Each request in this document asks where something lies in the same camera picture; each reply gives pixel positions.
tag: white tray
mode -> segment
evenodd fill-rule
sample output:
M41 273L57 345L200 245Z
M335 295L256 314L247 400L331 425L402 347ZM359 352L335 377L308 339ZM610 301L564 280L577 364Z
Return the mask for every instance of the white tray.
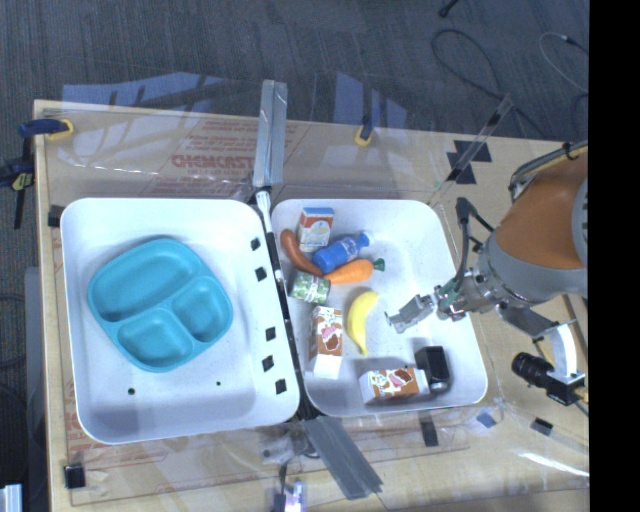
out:
M273 229L279 240L284 229L296 229L302 208L331 207L335 211L332 240L367 231L373 243L362 251L371 260L383 258L384 272L374 271L362 283L333 286L325 305L341 308L348 315L351 302L366 289L379 293L379 301L367 319L368 356L344 334L343 362L338 379L315 377L307 371L310 315L313 304L289 298L291 321L299 352L300 366L309 398L330 416L362 416L478 402L487 389L487 375L469 318L457 322L441 320L435 314L397 334L387 324L384 312L396 314L416 294L432 293L456 272L444 230L436 213L423 203L411 200L378 199L290 199L273 211ZM278 247L285 279L290 283L295 269ZM444 347L452 381L448 391L416 396L403 401L364 405L358 378L368 370L415 367L414 353L421 347Z
M251 207L211 199L80 199L64 210L61 233L78 419L91 437L129 443L273 425L295 413L300 393L262 223ZM99 268L157 237L193 249L234 310L220 341L167 373L129 362L87 299ZM268 339L271 329L275 337Z

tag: dark gray floor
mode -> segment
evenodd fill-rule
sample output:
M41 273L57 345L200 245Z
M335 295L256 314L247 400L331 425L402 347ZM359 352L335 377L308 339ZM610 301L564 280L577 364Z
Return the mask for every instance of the dark gray floor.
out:
M357 124L375 90L407 113L378 124L470 134L509 93L514 109L495 135L587 139L588 0L460 0L443 18L445 4L5 0L0 158L20 155L17 126L31 119L34 99L105 101L97 88L63 87L170 72L286 82L292 119ZM230 108L254 115L258 100ZM15 199L0 189L0 485L25 476L24 306L16 296L38 263L34 191L17 231Z

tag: green can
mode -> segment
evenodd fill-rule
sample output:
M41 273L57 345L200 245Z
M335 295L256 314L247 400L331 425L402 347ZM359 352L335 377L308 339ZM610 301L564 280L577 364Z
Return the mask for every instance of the green can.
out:
M298 272L290 296L294 299L314 304L324 304L329 296L331 281L322 277L314 276L307 272Z

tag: yellow banana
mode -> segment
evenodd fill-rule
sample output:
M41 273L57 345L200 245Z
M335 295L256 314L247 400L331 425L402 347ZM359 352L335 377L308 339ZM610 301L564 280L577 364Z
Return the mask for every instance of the yellow banana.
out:
M353 301L347 315L347 334L356 342L362 351L362 355L366 356L367 350L367 333L365 325L367 316L378 302L378 294L372 290L361 293Z

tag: blue plate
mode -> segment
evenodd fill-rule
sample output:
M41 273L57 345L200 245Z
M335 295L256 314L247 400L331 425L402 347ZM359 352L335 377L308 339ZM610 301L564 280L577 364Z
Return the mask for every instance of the blue plate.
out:
M186 245L161 238L102 267L89 283L89 306L133 364L167 372L211 347L229 330L229 296Z

